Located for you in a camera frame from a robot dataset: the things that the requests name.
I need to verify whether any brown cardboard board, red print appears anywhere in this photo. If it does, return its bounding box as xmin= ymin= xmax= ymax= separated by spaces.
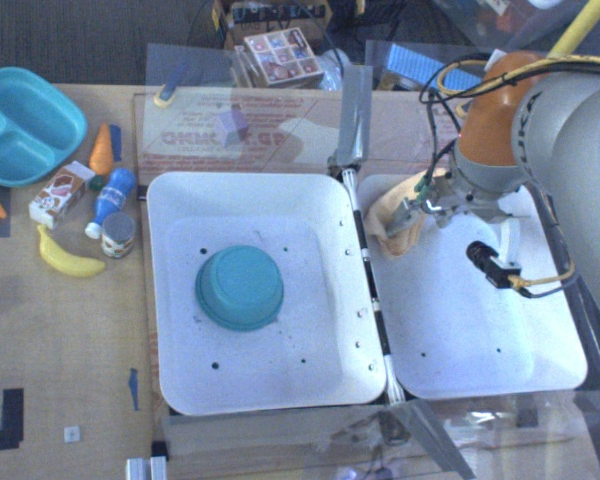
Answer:
xmin=132 ymin=90 xmax=600 ymax=480

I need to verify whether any blue divided plate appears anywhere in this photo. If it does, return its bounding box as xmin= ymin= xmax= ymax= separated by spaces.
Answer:
xmin=0 ymin=66 xmax=89 ymax=189

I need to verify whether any black cylinder on white bracket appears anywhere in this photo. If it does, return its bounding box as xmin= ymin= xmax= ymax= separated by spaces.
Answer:
xmin=465 ymin=217 xmax=524 ymax=290

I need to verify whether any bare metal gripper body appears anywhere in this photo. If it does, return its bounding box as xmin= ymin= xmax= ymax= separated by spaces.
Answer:
xmin=419 ymin=172 xmax=514 ymax=230

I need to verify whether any brown and white carton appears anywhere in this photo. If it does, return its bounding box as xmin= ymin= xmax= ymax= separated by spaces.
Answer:
xmin=28 ymin=160 xmax=97 ymax=231

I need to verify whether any blue bottle with white cap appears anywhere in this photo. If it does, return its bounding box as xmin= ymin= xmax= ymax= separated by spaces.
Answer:
xmin=83 ymin=167 xmax=138 ymax=241

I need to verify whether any white plastic tray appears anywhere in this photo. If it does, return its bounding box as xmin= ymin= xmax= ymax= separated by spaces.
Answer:
xmin=356 ymin=173 xmax=590 ymax=401
xmin=146 ymin=170 xmax=388 ymax=417

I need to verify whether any tan toy bread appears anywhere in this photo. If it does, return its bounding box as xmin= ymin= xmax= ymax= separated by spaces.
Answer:
xmin=364 ymin=167 xmax=452 ymax=260

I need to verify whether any small grey-topped can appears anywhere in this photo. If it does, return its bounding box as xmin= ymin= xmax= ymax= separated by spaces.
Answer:
xmin=100 ymin=211 xmax=137 ymax=260

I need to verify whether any box with coloured square prints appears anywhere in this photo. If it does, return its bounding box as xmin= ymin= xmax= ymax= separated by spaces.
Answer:
xmin=242 ymin=27 xmax=326 ymax=89

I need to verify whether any yellow banana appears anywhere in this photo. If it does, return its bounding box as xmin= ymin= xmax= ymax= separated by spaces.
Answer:
xmin=36 ymin=223 xmax=107 ymax=279

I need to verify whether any teal bowl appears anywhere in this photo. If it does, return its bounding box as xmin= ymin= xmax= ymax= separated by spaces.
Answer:
xmin=194 ymin=245 xmax=286 ymax=333

